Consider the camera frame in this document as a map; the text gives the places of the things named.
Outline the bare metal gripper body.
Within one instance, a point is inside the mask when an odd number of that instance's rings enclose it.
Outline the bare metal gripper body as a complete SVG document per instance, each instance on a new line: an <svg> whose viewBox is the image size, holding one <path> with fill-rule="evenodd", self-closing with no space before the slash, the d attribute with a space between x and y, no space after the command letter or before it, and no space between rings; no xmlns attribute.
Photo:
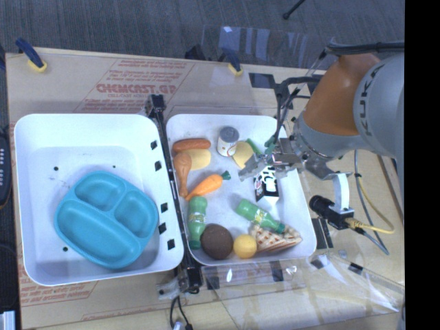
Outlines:
<svg viewBox="0 0 440 330"><path fill-rule="evenodd" d="M265 154L267 161L278 171L296 168L299 172L309 171L320 180L333 179L338 174L327 166L333 157L315 151L301 137L297 140L271 137L265 143Z"/></svg>

